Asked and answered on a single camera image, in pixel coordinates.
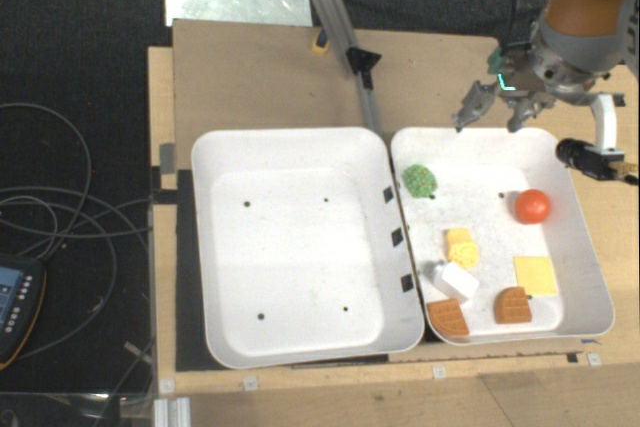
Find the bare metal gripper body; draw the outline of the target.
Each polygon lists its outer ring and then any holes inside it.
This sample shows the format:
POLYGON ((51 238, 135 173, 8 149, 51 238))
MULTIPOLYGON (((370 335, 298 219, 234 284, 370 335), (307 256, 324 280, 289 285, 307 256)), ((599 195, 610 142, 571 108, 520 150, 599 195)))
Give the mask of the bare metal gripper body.
POLYGON ((543 110, 557 102, 586 107, 601 72, 587 72, 562 60, 544 45, 508 45, 495 51, 498 96, 514 110, 543 110))

